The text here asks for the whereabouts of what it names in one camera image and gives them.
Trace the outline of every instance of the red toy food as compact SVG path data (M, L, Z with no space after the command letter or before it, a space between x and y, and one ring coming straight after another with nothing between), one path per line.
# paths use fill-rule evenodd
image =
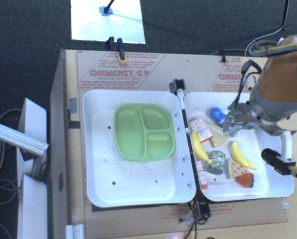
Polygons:
M236 177L236 181L245 188L252 188L254 186L254 175L252 173L245 173Z

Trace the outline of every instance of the white paper sheet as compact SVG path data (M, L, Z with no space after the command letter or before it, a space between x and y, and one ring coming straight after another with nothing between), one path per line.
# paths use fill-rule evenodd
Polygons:
M113 36L125 43L145 44L140 0L115 0L113 14L103 16L100 7L110 1L71 0L72 39L107 41Z

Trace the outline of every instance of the green can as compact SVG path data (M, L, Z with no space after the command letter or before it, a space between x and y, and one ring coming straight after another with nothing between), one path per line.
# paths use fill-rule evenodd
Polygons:
M226 155L222 151L215 150L209 153L209 159L212 163L208 165L207 171L213 174L222 174L224 171L225 157Z

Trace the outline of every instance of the white cable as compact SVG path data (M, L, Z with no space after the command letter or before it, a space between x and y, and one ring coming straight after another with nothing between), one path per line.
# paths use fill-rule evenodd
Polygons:
M251 43L249 43L245 49L245 53L244 53L244 57L246 57L246 54L247 54L247 51L249 49L249 46L252 45L254 42L256 42L257 40L261 39L261 38L264 38L264 37L267 37L267 36L271 36L271 35L274 35L274 34L277 34L279 31L281 31L283 28L285 27L285 25L281 26L278 30L276 30L275 32L271 33L271 34L266 34L266 35L263 35L261 37L258 37L256 38L255 40L253 40Z

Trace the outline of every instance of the white plastic tray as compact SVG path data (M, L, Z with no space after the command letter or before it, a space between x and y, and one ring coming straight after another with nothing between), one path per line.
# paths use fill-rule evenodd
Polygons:
M203 116L205 120L214 123L209 117L209 110L219 107L222 112L227 113L227 107L235 98L235 93L188 93L184 100L188 121ZM240 102L244 103L248 99L249 94L242 94ZM217 148L213 148L210 141L202 143L202 146L208 153L213 150L223 151L226 154L226 159L228 159L231 157L230 144L234 140L238 142L242 154L258 168L256 171L251 170L254 174L254 187L244 188L235 179L228 179L227 164L225 164L224 173L221 175L205 172L208 189L202 191L208 199L220 202L287 197L292 194L294 190L292 176L279 174L261 158L261 152L265 148L281 152L282 147L279 137L270 136L258 128L255 130L241 130L238 136L229 137L224 144Z
M113 133L114 112L124 104L153 104L167 110L175 151L163 160L129 161L119 155ZM91 90L84 95L87 193L99 207L189 202L196 186L178 98L170 92Z

